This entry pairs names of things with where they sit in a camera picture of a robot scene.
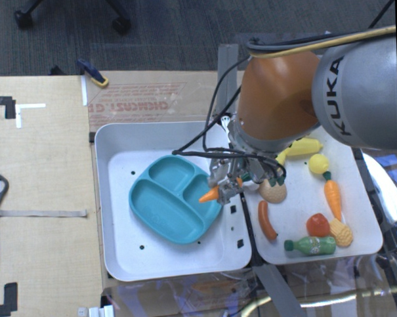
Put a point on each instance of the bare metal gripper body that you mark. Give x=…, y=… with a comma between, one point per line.
x=226, y=169

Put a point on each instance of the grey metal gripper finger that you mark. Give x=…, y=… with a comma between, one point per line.
x=214, y=180
x=229, y=193

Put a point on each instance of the small orange carrot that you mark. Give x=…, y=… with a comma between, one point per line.
x=207, y=197

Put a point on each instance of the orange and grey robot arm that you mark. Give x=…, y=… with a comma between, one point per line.
x=353, y=92

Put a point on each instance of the thin black rod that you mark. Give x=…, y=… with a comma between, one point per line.
x=249, y=228

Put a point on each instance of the beige bread roll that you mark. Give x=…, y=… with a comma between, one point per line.
x=274, y=193

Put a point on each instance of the orange sausage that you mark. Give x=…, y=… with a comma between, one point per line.
x=266, y=222

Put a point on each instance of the blue divided plate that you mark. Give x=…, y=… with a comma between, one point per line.
x=161, y=202

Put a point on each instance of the white plastic tray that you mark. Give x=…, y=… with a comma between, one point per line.
x=296, y=212
x=176, y=260

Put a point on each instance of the yellow squeeze bottle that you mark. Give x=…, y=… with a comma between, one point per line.
x=304, y=146

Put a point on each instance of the yellow lemon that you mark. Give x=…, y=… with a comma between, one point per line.
x=318, y=164

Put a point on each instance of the red tomato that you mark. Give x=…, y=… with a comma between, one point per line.
x=317, y=225

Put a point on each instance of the green plastic bottle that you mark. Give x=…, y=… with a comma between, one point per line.
x=315, y=245

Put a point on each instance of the large orange carrot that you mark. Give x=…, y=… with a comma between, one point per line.
x=332, y=194

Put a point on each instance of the brown cardboard board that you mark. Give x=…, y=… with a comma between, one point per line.
x=133, y=105

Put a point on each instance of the yellow corn cob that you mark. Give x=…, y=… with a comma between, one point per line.
x=341, y=234

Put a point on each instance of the black office chair base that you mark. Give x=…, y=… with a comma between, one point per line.
x=120, y=23

